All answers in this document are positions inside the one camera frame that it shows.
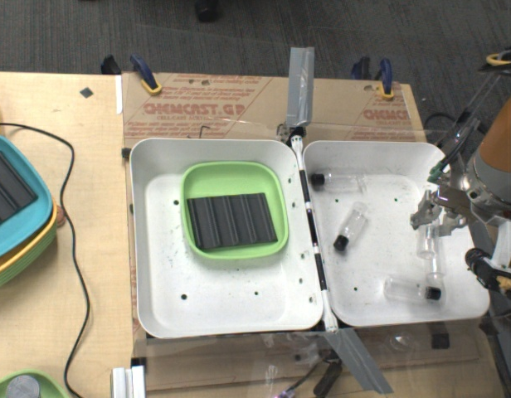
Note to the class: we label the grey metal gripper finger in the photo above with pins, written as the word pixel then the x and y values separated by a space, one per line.
pixel 452 224
pixel 422 214

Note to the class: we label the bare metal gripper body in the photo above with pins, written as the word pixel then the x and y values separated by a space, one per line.
pixel 463 203

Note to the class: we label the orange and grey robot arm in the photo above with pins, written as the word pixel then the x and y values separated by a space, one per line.
pixel 497 139

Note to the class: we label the white plastic tray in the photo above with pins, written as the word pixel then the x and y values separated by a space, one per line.
pixel 384 239
pixel 222 297

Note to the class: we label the clear plastic bottle black cap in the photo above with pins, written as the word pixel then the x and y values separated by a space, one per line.
pixel 409 289
pixel 342 182
pixel 351 224

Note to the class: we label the thin black and white rod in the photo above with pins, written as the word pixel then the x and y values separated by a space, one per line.
pixel 307 199

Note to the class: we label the black ribbed block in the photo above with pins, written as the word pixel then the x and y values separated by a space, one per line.
pixel 232 221
pixel 8 189

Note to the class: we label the green plate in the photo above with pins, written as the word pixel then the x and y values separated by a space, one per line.
pixel 235 178
pixel 31 274
pixel 52 386

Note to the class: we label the brown cardboard board red print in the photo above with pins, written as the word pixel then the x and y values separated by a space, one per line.
pixel 255 102

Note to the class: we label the black chair wheel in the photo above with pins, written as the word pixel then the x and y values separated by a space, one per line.
pixel 206 8

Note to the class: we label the yellow plate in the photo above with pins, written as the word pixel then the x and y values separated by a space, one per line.
pixel 40 250

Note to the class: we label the blue plate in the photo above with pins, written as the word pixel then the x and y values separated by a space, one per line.
pixel 35 222

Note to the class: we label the grey cylinder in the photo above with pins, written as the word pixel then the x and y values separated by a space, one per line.
pixel 23 387

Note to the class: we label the black cylinder on white bracket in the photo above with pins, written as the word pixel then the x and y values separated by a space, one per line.
pixel 485 265

